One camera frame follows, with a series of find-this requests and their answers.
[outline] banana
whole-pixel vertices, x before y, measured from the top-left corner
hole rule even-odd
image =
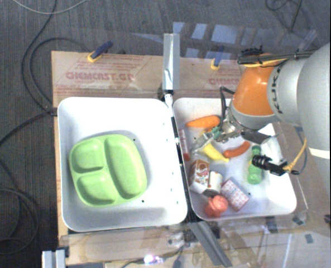
[[[204,148],[203,152],[209,157],[211,160],[214,161],[224,161],[228,162],[229,159],[224,157],[219,151],[216,150],[216,148],[211,144],[208,143]]]

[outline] pink box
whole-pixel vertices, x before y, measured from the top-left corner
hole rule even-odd
[[[239,211],[250,199],[231,179],[228,179],[221,187],[220,194],[223,195],[228,204]]]

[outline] small box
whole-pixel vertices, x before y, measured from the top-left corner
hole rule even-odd
[[[239,211],[250,199],[231,179],[228,179],[223,184],[220,194],[227,198],[228,204],[236,212]]]
[[[208,187],[210,164],[203,159],[195,159],[190,167],[189,189],[202,194]]]

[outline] toy bottle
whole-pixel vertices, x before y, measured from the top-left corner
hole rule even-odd
[[[260,153],[261,153],[260,146],[257,145],[252,146],[252,156],[250,159],[250,164],[248,165],[248,173],[247,173],[247,181],[252,185],[257,185],[262,181],[262,169],[252,164],[253,156],[259,155]]]

